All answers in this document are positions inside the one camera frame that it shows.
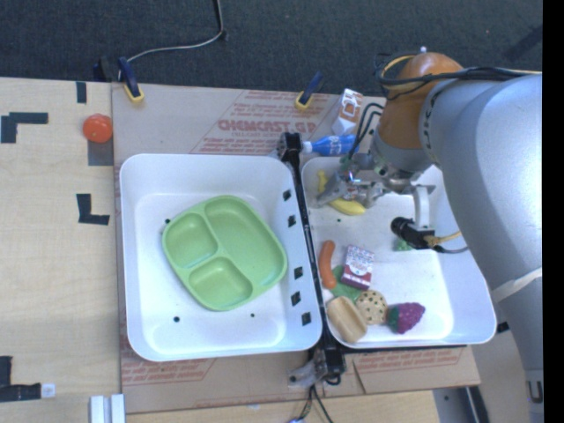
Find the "cookie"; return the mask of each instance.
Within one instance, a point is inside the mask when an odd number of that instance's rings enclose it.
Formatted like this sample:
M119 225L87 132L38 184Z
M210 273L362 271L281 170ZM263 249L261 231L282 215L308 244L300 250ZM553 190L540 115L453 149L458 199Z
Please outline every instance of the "cookie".
M388 304L384 296L376 290L366 290L357 298L355 305L366 324L386 323Z

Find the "black connector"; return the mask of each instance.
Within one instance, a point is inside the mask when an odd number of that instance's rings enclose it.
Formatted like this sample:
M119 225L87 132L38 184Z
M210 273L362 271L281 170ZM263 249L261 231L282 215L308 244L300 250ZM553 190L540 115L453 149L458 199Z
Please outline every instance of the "black connector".
M413 219L397 217L391 221L391 231L414 249L430 249L426 236L434 236L433 229L419 230Z

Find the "cardboard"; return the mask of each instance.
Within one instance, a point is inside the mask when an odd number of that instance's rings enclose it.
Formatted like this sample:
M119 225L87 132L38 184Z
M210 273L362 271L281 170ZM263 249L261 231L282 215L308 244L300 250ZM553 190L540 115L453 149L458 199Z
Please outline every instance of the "cardboard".
M289 387L288 375L307 362L306 352L161 363L133 352L125 324L119 169L137 153L268 155L284 132L315 140L331 134L331 110L339 96L316 94L308 109L299 110L293 104L295 93L143 85L144 100L133 103L122 85L112 88L120 351L127 412L304 399L307 392ZM324 397L479 383L471 348L465 346L355 353L345 360L340 384L324 383Z

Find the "small carton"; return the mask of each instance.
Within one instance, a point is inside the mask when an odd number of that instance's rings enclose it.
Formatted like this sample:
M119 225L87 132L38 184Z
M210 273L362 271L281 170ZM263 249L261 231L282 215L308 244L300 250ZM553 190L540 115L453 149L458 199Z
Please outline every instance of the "small carton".
M362 94L345 89L338 100L338 113L331 129L335 135L353 133L359 120L362 107Z
M374 253L369 250L349 245L346 249L345 269L341 282L361 290L367 290L372 281Z

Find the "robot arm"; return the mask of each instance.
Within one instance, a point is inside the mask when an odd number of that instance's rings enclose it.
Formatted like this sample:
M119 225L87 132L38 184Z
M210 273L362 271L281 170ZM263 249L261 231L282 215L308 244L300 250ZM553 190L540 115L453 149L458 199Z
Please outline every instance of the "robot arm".
M379 71L388 100L369 152L351 156L347 175L376 189L365 193L370 205L386 192L413 193L412 182L432 164L442 171L458 227L516 340L531 421L544 421L542 75L465 70L435 53ZM426 247L417 221L395 220L392 230Z

